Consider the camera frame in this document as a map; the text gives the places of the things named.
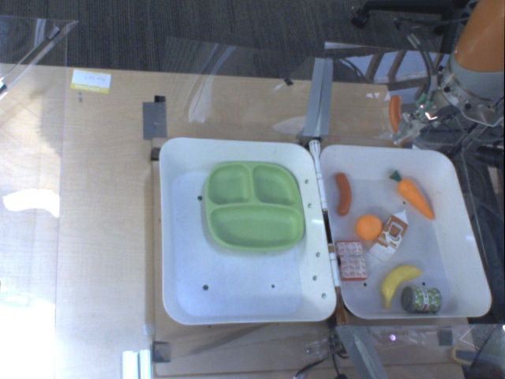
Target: wooden table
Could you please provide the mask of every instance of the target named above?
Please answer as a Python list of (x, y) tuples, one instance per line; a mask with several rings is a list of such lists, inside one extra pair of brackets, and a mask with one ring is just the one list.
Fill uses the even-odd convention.
[[(48, 310), (46, 331), (26, 326), (19, 337), (30, 341), (32, 334), (34, 349), (45, 348), (48, 377), (51, 344), (57, 377), (112, 378), (121, 376), (123, 351), (148, 348), (154, 338), (178, 345), (178, 358), (157, 366), (159, 375), (291, 377), (308, 361), (305, 346), (320, 338), (324, 324), (262, 325), (238, 338), (242, 328), (231, 327), (232, 340), (223, 343), (212, 329), (180, 326), (164, 313), (159, 196), (153, 195), (159, 180), (152, 142), (142, 136), (142, 103), (166, 97), (169, 137), (293, 141), (310, 82), (288, 87), (276, 79), (103, 70), (112, 75), (110, 92), (98, 94), (71, 89), (72, 71), (37, 66), (0, 101), (2, 196), (26, 189), (60, 196), (58, 215), (44, 209), (0, 213), (8, 242), (0, 248), (6, 249), (0, 296), (27, 291), (32, 303)], [(335, 84), (333, 95), (328, 141), (389, 144), (383, 88)], [(204, 351), (213, 339), (213, 349)], [(4, 353), (6, 361), (15, 352)], [(398, 353), (390, 347), (381, 355), (391, 377), (462, 377), (446, 348), (426, 351), (428, 364)], [(29, 365), (21, 370), (31, 372)], [(348, 361), (342, 366), (349, 378), (357, 377)], [(310, 377), (332, 375), (325, 362)]]

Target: small patterned box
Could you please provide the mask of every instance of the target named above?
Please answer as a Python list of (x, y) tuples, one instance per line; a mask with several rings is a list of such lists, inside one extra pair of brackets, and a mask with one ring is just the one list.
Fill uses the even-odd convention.
[(366, 280), (368, 273), (361, 243), (341, 241), (336, 242), (335, 247), (342, 281)]

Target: white plastic tray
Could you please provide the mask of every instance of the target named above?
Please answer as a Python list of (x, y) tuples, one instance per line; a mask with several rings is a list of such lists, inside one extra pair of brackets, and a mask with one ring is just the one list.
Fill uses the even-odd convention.
[[(373, 213), (385, 220), (406, 209), (409, 226), (398, 251), (388, 262), (365, 253), (368, 279), (342, 282), (344, 303), (356, 316), (367, 319), (415, 317), (478, 317), (487, 313), (491, 295), (461, 188), (451, 161), (426, 150), (370, 148), (333, 145), (321, 154), (331, 233), (334, 240), (357, 239), (356, 219)], [(398, 170), (422, 187), (436, 219), (427, 220), (410, 205), (404, 205), (397, 183), (388, 176)], [(350, 212), (339, 216), (339, 192), (335, 175), (343, 172), (350, 180), (353, 200)], [(416, 265), (422, 275), (396, 292), (391, 308), (383, 308), (380, 284), (394, 267)], [(436, 287), (442, 295), (437, 314), (412, 314), (402, 309), (400, 296), (405, 285)]]
[[(250, 253), (214, 243), (203, 196), (213, 167), (228, 161), (277, 163), (297, 179), (305, 234), (294, 247)], [(177, 138), (160, 154), (163, 304), (185, 325), (321, 321), (335, 309), (312, 158), (296, 144)]]

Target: orange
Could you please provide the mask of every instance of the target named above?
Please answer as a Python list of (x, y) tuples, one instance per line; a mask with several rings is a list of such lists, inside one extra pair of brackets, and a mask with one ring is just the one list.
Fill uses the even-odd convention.
[(357, 235), (363, 240), (373, 240), (379, 237), (382, 231), (382, 222), (377, 216), (367, 213), (358, 218), (354, 228)]

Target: chair wheel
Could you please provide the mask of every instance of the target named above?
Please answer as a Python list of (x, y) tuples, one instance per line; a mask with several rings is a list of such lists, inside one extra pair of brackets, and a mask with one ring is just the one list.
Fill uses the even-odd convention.
[(370, 18), (370, 13), (368, 11), (364, 11), (363, 9), (359, 9), (355, 14), (353, 19), (350, 21), (352, 25), (358, 28), (364, 28), (366, 22)]

